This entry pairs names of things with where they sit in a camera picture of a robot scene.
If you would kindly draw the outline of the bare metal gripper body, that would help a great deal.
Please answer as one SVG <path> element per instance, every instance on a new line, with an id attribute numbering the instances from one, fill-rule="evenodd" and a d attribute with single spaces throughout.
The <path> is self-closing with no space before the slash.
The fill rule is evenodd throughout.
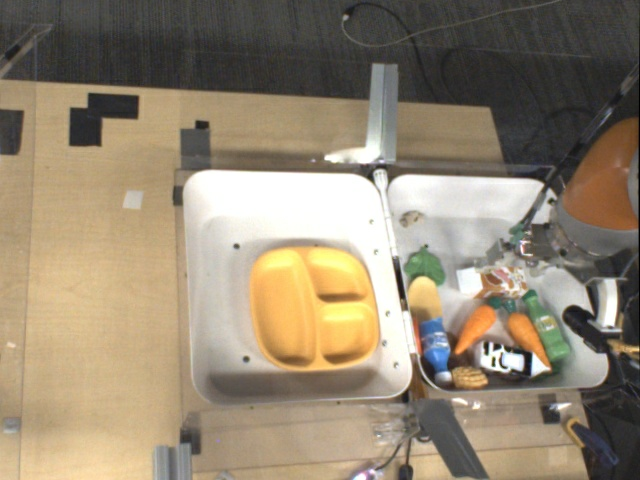
<path id="1" fill-rule="evenodd" d="M 561 227 L 552 224 L 532 224 L 522 240 L 532 243 L 532 259 L 525 261 L 529 267 L 563 267 L 568 255 L 568 237 Z"/>

